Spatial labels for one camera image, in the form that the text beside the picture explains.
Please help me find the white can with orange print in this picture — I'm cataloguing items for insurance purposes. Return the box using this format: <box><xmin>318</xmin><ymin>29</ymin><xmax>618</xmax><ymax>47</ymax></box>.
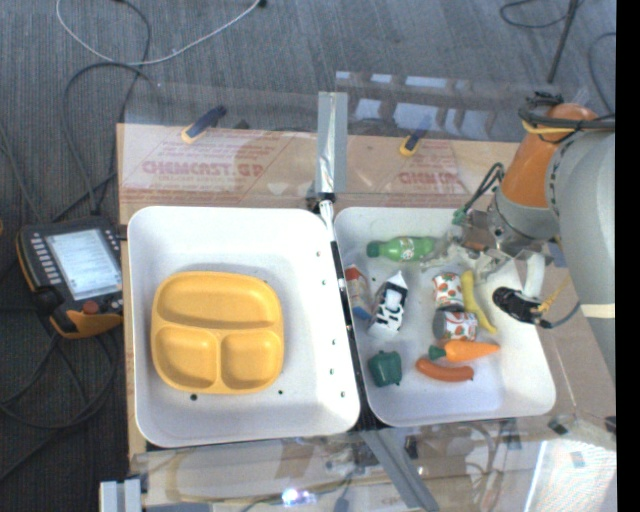
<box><xmin>431</xmin><ymin>307</ymin><xmax>480</xmax><ymax>344</ymax></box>
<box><xmin>432</xmin><ymin>272</ymin><xmax>465</xmax><ymax>310</ymax></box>

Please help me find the orange sausage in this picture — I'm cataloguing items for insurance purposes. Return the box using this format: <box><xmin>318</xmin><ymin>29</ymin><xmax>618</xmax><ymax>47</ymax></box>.
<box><xmin>415</xmin><ymin>356</ymin><xmax>475</xmax><ymax>384</ymax></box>

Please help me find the brown cardboard board red print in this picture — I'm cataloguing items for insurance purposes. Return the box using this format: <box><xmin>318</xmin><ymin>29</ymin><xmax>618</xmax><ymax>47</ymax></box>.
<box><xmin>115</xmin><ymin>123</ymin><xmax>617</xmax><ymax>459</ymax></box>

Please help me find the green bell pepper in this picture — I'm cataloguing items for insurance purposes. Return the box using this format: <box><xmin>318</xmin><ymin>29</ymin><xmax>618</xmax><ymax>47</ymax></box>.
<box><xmin>368</xmin><ymin>350</ymin><xmax>403</xmax><ymax>388</ymax></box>

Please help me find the yellow divided plate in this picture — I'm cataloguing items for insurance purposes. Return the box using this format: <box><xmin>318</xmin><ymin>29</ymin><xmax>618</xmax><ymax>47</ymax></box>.
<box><xmin>150</xmin><ymin>270</ymin><xmax>286</xmax><ymax>396</ymax></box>

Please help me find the orange carrot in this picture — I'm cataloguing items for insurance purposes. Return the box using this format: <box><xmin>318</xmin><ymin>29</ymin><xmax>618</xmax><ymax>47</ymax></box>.
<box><xmin>427</xmin><ymin>339</ymin><xmax>501</xmax><ymax>364</ymax></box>

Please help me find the green plastic bottle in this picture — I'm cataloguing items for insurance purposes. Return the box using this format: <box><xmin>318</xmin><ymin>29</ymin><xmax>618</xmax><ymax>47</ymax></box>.
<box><xmin>365</xmin><ymin>235</ymin><xmax>439</xmax><ymax>263</ymax></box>

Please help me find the black cylinder on white bracket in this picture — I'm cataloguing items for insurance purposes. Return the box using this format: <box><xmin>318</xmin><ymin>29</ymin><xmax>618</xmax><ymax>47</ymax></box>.
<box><xmin>491</xmin><ymin>251</ymin><xmax>547</xmax><ymax>325</ymax></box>

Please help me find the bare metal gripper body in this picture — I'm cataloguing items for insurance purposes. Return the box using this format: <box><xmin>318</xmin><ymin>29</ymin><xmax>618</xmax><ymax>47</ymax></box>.
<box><xmin>452</xmin><ymin>207</ymin><xmax>544</xmax><ymax>262</ymax></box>

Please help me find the black and white milk carton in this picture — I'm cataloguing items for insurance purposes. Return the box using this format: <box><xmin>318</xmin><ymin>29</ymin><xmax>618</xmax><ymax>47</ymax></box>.
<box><xmin>367</xmin><ymin>270</ymin><xmax>409</xmax><ymax>339</ymax></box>

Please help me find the white plastic tray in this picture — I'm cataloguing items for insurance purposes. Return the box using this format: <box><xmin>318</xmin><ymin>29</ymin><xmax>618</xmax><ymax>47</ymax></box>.
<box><xmin>332</xmin><ymin>206</ymin><xmax>558</xmax><ymax>429</ymax></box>
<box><xmin>126</xmin><ymin>205</ymin><xmax>362</xmax><ymax>449</ymax></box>

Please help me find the yellow banana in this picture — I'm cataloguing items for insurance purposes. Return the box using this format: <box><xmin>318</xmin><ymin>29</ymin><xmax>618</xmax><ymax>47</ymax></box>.
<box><xmin>459</xmin><ymin>270</ymin><xmax>499</xmax><ymax>336</ymax></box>

